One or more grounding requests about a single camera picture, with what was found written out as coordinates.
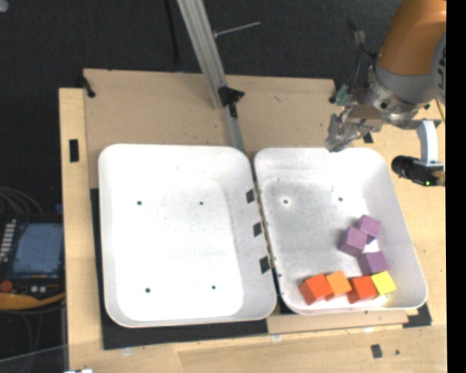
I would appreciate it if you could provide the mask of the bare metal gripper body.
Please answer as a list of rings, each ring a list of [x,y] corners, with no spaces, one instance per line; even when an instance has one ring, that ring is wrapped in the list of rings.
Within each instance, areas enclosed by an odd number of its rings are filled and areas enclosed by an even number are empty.
[[[344,102],[339,115],[340,134],[367,134],[380,131],[384,124],[406,128],[423,108],[422,103],[399,98],[375,78],[348,92]]]

